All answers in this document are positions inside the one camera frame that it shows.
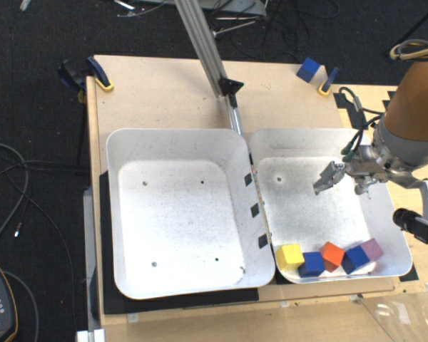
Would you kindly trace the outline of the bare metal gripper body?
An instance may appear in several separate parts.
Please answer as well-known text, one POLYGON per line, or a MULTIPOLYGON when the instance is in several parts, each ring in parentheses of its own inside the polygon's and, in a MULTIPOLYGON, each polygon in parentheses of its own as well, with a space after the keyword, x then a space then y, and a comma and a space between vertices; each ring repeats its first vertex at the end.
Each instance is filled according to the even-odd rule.
POLYGON ((418 165, 411 165, 397 157, 384 145, 360 145, 343 156, 345 173, 350 177, 370 178, 373 183, 393 182, 405 189, 418 189, 427 179, 418 179, 413 172, 418 165))

